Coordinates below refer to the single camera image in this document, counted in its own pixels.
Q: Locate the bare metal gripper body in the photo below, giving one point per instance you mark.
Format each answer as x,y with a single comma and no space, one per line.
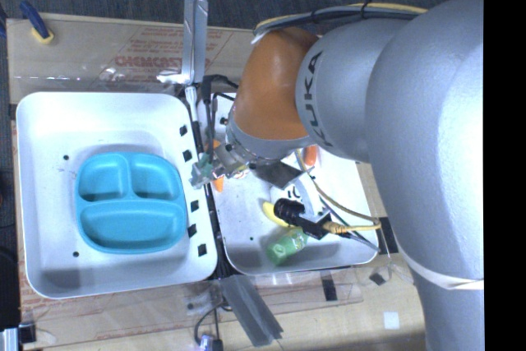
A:
279,173

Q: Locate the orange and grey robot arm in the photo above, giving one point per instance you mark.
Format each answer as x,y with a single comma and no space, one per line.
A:
411,102

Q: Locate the orange toy food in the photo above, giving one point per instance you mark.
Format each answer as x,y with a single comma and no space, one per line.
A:
310,155

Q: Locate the yellow banana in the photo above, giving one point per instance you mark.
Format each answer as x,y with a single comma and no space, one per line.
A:
269,211

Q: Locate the white plastic tray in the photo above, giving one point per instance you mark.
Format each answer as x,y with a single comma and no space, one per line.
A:
123,115
246,230

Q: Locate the green bottle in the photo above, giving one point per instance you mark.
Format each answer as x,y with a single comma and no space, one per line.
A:
283,248

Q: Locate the blue divided plate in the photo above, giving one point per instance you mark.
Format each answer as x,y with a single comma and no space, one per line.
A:
131,218

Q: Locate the brown cardboard board, red print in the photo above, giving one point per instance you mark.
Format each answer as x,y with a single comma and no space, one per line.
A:
102,41

